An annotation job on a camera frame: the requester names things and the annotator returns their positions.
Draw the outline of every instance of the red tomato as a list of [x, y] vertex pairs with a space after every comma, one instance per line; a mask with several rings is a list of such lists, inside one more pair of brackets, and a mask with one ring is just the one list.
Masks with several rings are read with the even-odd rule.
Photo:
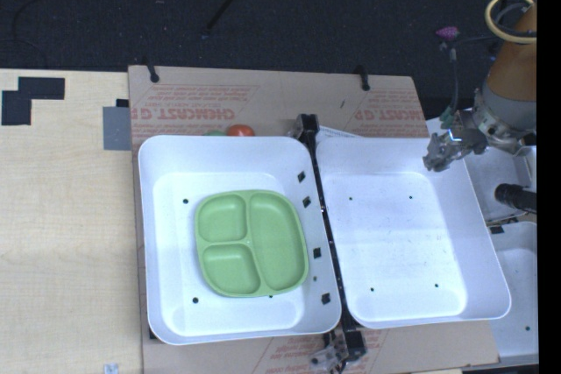
[[251, 126], [235, 124], [228, 128], [226, 136], [255, 136], [255, 131]]

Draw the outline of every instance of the light wood surface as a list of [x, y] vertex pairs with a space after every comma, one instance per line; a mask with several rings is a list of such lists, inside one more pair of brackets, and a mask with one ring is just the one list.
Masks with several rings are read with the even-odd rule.
[[142, 372], [131, 152], [103, 149], [103, 106], [127, 73], [64, 77], [64, 101], [33, 100], [32, 125], [0, 126], [0, 371]]

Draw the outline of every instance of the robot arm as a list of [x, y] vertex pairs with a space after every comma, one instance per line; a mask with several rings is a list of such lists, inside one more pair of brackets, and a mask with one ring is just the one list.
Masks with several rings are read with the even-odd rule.
[[486, 7], [489, 29], [504, 39], [501, 51], [481, 89], [475, 92], [471, 110], [454, 113], [450, 128], [433, 133], [423, 162], [428, 170], [441, 172], [450, 163], [488, 146], [516, 154], [521, 139], [536, 131], [536, 0], [528, 4], [514, 30], [498, 25], [492, 18], [496, 4]]

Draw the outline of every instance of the green divided plate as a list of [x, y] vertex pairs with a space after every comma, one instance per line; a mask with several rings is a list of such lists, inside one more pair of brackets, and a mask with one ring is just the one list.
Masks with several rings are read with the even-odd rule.
[[285, 293], [308, 275], [308, 253], [292, 202], [269, 190], [211, 195], [195, 211], [195, 240], [207, 283], [225, 296]]

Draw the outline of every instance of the yellow cable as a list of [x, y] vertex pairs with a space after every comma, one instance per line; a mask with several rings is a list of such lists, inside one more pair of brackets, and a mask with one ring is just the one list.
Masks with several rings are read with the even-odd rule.
[[[499, 38], [504, 39], [504, 40], [509, 41], [509, 42], [515, 42], [516, 44], [533, 44], [533, 43], [535, 43], [536, 40], [537, 40], [536, 36], [528, 36], [528, 37], [514, 36], [514, 35], [511, 35], [511, 34], [508, 34], [508, 33], [504, 32], [503, 30], [501, 30], [497, 27], [497, 25], [493, 21], [493, 18], [491, 18], [491, 10], [493, 9], [493, 7], [499, 1], [500, 0], [492, 0], [491, 2], [489, 2], [487, 7], [485, 8], [485, 22], [486, 22], [487, 26], [489, 27], [489, 30], [491, 30], [491, 32], [493, 32], [493, 34], [495, 34]], [[534, 4], [534, 0], [523, 0], [523, 1], [526, 2], [528, 5], [533, 5]]]

